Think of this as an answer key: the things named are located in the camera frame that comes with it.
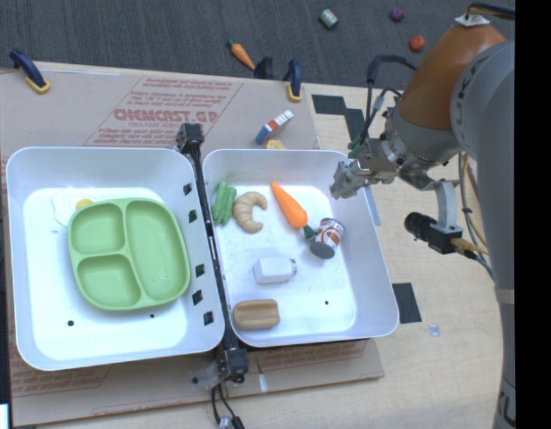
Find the cardboard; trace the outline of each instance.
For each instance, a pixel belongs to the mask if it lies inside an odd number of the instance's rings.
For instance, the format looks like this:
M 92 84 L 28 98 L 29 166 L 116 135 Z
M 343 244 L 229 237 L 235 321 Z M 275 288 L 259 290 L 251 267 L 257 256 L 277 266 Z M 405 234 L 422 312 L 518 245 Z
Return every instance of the cardboard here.
M 257 148 L 255 135 L 283 111 L 295 117 L 277 138 L 289 149 L 317 149 L 306 99 L 292 103 L 286 85 L 158 71 L 39 63 L 51 88 L 43 95 L 23 72 L 0 70 L 2 169 L 28 146 L 174 147 L 183 122 L 203 124 L 202 157 L 220 147 Z M 5 262 L 10 262 L 4 186 Z M 6 279 L 11 285 L 11 269 Z M 207 401 L 190 372 L 209 366 L 212 352 L 57 372 L 29 367 L 15 343 L 13 300 L 8 302 L 12 413 L 15 426 L 165 408 Z M 374 340 L 249 351 L 250 372 L 232 396 L 367 380 L 384 375 Z

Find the blue clamp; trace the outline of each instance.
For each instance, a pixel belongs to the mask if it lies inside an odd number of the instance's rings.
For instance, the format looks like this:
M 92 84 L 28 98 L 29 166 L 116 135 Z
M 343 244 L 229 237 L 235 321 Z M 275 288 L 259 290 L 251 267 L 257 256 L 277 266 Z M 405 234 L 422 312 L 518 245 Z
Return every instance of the blue clamp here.
M 287 95 L 291 102 L 300 102 L 303 98 L 301 94 L 301 67 L 296 60 L 291 59 L 289 61 L 289 70 L 283 77 L 286 81 L 291 78 L 291 82 L 287 85 Z
M 14 48 L 9 56 L 13 59 L 16 68 L 21 67 L 23 69 L 27 75 L 25 80 L 39 94 L 45 94 L 51 88 L 51 84 L 43 78 L 39 68 L 19 49 Z

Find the yellow object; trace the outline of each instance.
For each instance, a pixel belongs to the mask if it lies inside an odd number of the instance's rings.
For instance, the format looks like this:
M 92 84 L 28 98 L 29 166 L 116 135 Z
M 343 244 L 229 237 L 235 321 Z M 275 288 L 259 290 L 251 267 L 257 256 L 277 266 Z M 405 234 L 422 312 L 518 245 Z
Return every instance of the yellow object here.
M 254 221 L 252 212 L 255 205 L 260 206 L 262 210 L 266 210 L 267 199 L 259 192 L 249 191 L 236 198 L 231 209 L 233 219 L 248 233 L 256 233 L 263 228 L 263 223 Z
M 269 329 L 280 323 L 279 306 L 274 299 L 242 300 L 233 308 L 239 329 Z
M 455 238 L 450 241 L 459 251 L 478 251 L 479 253 L 488 254 L 488 251 L 485 248 L 474 245 L 468 240 Z
M 294 103 L 298 103 L 303 99 L 303 93 L 300 93 L 298 96 L 293 94 L 293 89 L 291 88 L 290 83 L 287 85 L 287 96 L 289 97 L 289 100 Z
M 286 149 L 278 139 L 270 139 L 267 141 L 267 149 Z
M 45 86 L 43 86 L 42 88 L 40 88 L 37 84 L 35 84 L 30 78 L 29 76 L 26 76 L 25 77 L 25 80 L 29 83 L 29 85 L 34 88 L 39 94 L 45 94 L 50 88 L 51 88 L 51 83 L 49 81 L 47 81 L 45 78 L 43 78 L 43 81 L 45 82 Z
M 90 198 L 83 198 L 82 200 L 79 200 L 79 201 L 77 202 L 77 205 L 76 205 L 75 207 L 76 207 L 77 209 L 79 209 L 79 208 L 82 208 L 82 207 L 85 206 L 85 205 L 90 205 L 90 204 L 92 204 L 92 203 L 93 203 L 93 201 L 92 201 Z

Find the green plate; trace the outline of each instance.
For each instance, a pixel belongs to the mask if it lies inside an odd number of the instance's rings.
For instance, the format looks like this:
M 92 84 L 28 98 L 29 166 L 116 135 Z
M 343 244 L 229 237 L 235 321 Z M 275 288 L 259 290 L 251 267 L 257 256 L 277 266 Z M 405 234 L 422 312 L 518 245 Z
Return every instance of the green plate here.
M 188 288 L 186 243 L 161 202 L 119 198 L 82 206 L 69 221 L 68 235 L 79 290 L 95 307 L 152 307 Z

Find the toy carrot on carpet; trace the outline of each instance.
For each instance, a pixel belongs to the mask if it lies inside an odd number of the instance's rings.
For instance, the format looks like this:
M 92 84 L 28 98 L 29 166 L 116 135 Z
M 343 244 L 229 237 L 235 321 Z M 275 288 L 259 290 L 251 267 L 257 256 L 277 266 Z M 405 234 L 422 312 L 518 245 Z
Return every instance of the toy carrot on carpet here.
M 307 212 L 275 181 L 271 183 L 271 189 L 273 190 L 277 203 L 279 203 L 289 224 L 293 227 L 297 227 L 298 229 L 303 229 L 305 238 L 310 239 L 315 234 L 315 231 L 307 224 L 309 219 Z
M 255 70 L 254 62 L 249 57 L 247 51 L 239 43 L 234 43 L 230 38 L 226 43 L 226 46 L 230 48 L 233 56 L 238 59 L 242 64 L 248 67 L 252 72 Z

